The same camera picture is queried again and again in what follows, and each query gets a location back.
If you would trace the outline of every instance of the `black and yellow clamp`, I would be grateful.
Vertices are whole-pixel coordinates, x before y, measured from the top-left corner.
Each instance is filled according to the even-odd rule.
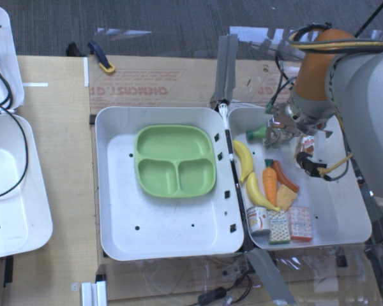
[[[103,53],[101,47],[94,40],[88,42],[89,51],[95,54],[99,60],[100,68],[107,74],[112,74],[115,71],[115,66],[108,61],[107,56]]]

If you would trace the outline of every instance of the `white plastic tray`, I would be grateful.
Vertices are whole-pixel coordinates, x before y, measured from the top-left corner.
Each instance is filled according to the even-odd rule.
[[[14,97],[13,109],[22,105],[24,90],[15,53],[8,14],[0,8],[0,72],[8,81]],[[0,101],[6,91],[0,81]],[[15,116],[23,127],[29,165],[24,180],[10,193],[0,197],[0,257],[40,248],[52,234],[52,219],[41,173],[40,162],[29,123]],[[26,161],[24,139],[16,122],[0,114],[0,193],[21,177]]]
[[[235,140],[241,140],[253,152],[254,172],[259,178],[260,190],[262,186],[261,173],[265,168],[265,159],[277,159],[283,169],[300,190],[293,206],[308,207],[312,218],[313,239],[309,242],[291,240],[288,244],[270,245],[267,237],[252,237],[255,244],[263,249],[292,249],[299,247],[316,247],[322,245],[339,245],[365,242],[372,233],[372,224],[368,216],[360,188],[357,185],[354,170],[349,165],[347,174],[340,180],[326,182],[321,178],[308,176],[304,170],[296,165],[294,152],[297,140],[280,145],[278,148],[265,148],[261,140],[246,139],[246,132],[254,130],[266,123],[270,118],[264,113],[264,108],[236,108],[229,113],[230,132]],[[333,117],[327,130],[333,134],[326,140],[324,160],[328,167],[342,160],[345,155],[343,138],[336,118]],[[329,175],[336,177],[345,169],[341,165]],[[253,206],[247,196],[245,184],[242,185],[242,194],[246,210]]]
[[[142,190],[135,172],[135,139],[142,128],[154,124],[186,124],[208,134],[216,156],[216,184],[210,192],[159,198]],[[111,258],[226,254],[240,248],[244,233],[218,113],[208,108],[110,107],[97,115],[95,128],[100,236]]]

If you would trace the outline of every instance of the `green bottle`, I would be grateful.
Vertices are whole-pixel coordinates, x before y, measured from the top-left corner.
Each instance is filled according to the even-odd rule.
[[[253,140],[254,138],[265,138],[267,132],[267,125],[259,127],[257,130],[249,130],[246,132],[247,140]]]

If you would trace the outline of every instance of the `white can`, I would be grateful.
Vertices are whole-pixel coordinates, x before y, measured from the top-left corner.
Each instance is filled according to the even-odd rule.
[[[247,219],[253,237],[270,234],[268,213],[265,207],[250,207],[247,210]]]

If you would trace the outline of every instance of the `banana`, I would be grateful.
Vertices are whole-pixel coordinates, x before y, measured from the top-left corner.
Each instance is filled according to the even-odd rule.
[[[248,177],[254,169],[253,156],[247,145],[239,140],[232,141],[234,151],[237,153],[241,163],[240,184]]]
[[[280,208],[274,206],[267,198],[260,192],[258,186],[258,179],[255,172],[251,172],[247,178],[247,195],[254,205],[265,207],[267,210],[274,210],[279,212]]]

